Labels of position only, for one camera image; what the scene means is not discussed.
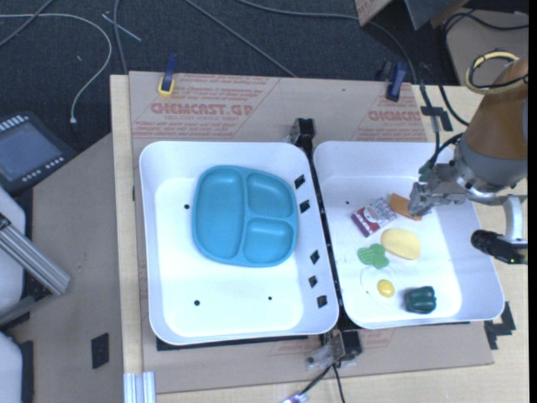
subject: metal bracket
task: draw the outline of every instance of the metal bracket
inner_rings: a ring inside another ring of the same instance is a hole
[[[156,403],[157,389],[154,383],[154,372],[124,374],[123,401],[124,403]]]
[[[527,196],[507,195],[502,201],[505,212],[505,237],[510,240],[522,238],[524,225],[522,202],[526,198]]]
[[[485,333],[487,334],[488,344],[490,349],[498,349],[496,341],[498,336],[511,336],[513,331],[516,330],[514,325],[513,315],[511,314],[511,308],[509,302],[505,302],[505,307],[501,315],[502,322],[495,324],[492,321],[485,321]]]
[[[341,360],[344,355],[345,345],[343,343],[343,336],[338,333],[320,348],[306,354],[306,368],[308,370],[326,369],[328,366]]]
[[[0,213],[0,249],[24,267],[52,296],[67,292],[70,277],[62,268],[37,250],[34,244],[17,230],[11,221]],[[0,326],[29,312],[39,301],[24,297],[8,309],[0,311]]]

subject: toy pepper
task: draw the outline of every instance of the toy pepper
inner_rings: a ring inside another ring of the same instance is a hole
[[[407,311],[431,313],[436,309],[435,289],[432,286],[422,286],[408,290],[404,294],[404,304]]]

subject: blue plate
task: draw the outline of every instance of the blue plate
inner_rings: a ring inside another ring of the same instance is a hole
[[[295,194],[281,178],[218,165],[198,180],[192,208],[196,247],[221,263],[268,267],[295,250]]]

